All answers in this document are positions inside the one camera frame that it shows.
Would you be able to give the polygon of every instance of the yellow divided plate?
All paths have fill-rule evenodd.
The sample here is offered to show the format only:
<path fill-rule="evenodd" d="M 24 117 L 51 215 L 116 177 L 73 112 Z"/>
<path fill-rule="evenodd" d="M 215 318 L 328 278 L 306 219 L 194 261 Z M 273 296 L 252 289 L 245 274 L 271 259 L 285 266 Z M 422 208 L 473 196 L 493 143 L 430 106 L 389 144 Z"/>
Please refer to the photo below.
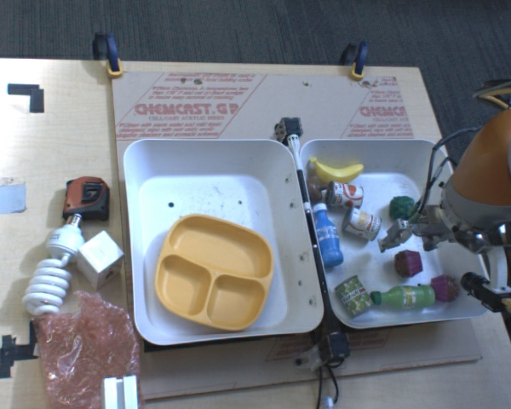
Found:
<path fill-rule="evenodd" d="M 273 278 L 273 251 L 257 232 L 206 215 L 170 228 L 158 258 L 155 291 L 172 313 L 239 331 L 259 317 Z"/>

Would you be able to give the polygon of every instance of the green bottle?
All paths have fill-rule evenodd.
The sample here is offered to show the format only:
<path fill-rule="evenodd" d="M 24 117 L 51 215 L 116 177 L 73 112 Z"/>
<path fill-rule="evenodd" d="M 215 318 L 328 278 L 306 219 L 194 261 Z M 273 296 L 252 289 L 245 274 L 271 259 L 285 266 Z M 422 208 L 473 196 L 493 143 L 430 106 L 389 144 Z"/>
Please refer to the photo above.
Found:
<path fill-rule="evenodd" d="M 376 305 L 396 309 L 426 308 L 435 303 L 435 291 L 431 285 L 395 286 L 386 292 L 373 291 L 370 297 Z"/>

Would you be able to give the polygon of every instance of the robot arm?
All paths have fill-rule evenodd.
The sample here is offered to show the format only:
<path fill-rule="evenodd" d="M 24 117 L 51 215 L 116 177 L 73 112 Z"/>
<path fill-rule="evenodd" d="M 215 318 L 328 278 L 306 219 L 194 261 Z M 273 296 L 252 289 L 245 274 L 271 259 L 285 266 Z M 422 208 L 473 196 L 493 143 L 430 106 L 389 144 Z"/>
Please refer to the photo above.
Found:
<path fill-rule="evenodd" d="M 493 117 L 475 135 L 438 205 L 423 206 L 409 220 L 397 220 L 379 239 L 381 251 L 404 243 L 412 234 L 424 250 L 439 242 L 457 242 L 485 259 L 491 280 L 464 274 L 462 287 L 488 309 L 510 310 L 511 288 L 511 109 Z"/>

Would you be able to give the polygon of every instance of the plastic bag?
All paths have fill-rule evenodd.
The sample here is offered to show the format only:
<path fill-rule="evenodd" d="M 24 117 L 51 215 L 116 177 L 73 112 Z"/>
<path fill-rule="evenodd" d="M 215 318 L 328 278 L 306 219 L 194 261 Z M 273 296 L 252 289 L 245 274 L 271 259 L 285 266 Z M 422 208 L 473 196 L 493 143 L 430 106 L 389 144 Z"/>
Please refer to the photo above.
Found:
<path fill-rule="evenodd" d="M 140 376 L 140 345 L 125 310 L 75 294 L 79 313 L 33 318 L 45 387 L 53 409 L 100 409 L 104 378 Z"/>

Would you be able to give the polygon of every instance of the green can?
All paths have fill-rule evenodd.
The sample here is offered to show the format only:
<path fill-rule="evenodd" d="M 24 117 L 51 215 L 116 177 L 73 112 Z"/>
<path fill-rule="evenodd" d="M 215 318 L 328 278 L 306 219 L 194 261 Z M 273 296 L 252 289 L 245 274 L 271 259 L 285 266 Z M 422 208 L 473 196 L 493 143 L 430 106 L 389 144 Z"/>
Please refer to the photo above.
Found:
<path fill-rule="evenodd" d="M 347 307 L 350 315 L 355 317 L 371 307 L 372 301 L 358 276 L 352 276 L 341 282 L 335 288 L 336 294 L 341 298 L 342 304 Z"/>

